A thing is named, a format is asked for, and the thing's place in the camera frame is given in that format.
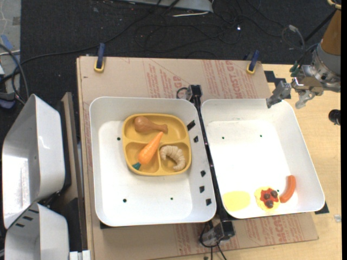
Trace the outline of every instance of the toy carrot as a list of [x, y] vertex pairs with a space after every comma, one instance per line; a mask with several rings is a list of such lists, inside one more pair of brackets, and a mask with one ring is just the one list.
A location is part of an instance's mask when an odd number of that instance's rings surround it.
[[287, 187], [283, 194], [280, 195], [280, 201], [282, 203], [287, 202], [293, 195], [296, 186], [295, 176], [289, 175], [287, 177]]
[[157, 151], [160, 140], [163, 136], [164, 132], [159, 132], [139, 153], [138, 162], [133, 166], [136, 170], [139, 170], [141, 165], [148, 164], [153, 158], [155, 152]]

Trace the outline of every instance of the white tray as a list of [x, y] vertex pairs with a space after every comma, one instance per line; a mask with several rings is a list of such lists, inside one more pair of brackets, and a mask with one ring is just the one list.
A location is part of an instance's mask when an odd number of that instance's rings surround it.
[[66, 260], [68, 256], [65, 218], [38, 203], [30, 205], [6, 232], [6, 260]]
[[[171, 114], [188, 125], [191, 167], [178, 175], [148, 177], [127, 167], [121, 141], [126, 118], [139, 113]], [[108, 226], [205, 222], [216, 201], [197, 110], [187, 100], [99, 97], [89, 108], [95, 210]]]
[[65, 162], [60, 115], [34, 94], [4, 140], [2, 180], [6, 228], [33, 202], [63, 188]]
[[[322, 187], [292, 107], [265, 99], [208, 100], [201, 107], [221, 196], [231, 191], [250, 194], [249, 206], [228, 211], [235, 218], [253, 218], [320, 210]], [[292, 198], [274, 212], [258, 207], [254, 192], [271, 186], [283, 192], [286, 177], [297, 185]]]

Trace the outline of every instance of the orange sausage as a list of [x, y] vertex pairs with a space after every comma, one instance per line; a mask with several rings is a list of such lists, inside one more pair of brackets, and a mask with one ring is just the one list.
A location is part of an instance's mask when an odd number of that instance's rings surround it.
[[287, 202], [292, 197], [292, 195], [295, 191], [296, 184], [297, 184], [297, 182], [296, 182], [295, 176], [289, 175], [287, 177], [286, 190], [280, 195], [281, 203]]

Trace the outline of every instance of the toy shrimp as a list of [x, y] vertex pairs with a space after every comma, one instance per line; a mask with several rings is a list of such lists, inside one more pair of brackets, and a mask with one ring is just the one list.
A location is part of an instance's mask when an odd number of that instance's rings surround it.
[[166, 156], [169, 156], [172, 160], [176, 162], [176, 165], [173, 167], [175, 171], [181, 171], [185, 168], [185, 158], [183, 155], [182, 149], [177, 146], [166, 145], [163, 146], [159, 151], [160, 157], [162, 160], [166, 160]]

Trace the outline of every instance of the cardboard sheet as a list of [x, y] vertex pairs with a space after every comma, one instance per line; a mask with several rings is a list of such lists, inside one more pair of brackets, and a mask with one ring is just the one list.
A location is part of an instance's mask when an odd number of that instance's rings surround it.
[[[175, 98], [180, 88], [201, 85], [206, 99], [267, 98], [271, 95], [257, 63], [248, 75], [245, 61], [114, 58], [105, 61], [103, 73], [93, 70], [96, 57], [77, 60], [80, 110], [85, 137], [82, 150], [86, 198], [88, 248], [95, 260], [146, 260], [206, 253], [198, 242], [203, 224], [170, 224], [102, 229], [95, 213], [89, 105], [100, 96]], [[222, 250], [253, 248], [309, 241], [318, 238], [310, 213], [239, 219], [233, 222], [236, 236], [221, 243]]]

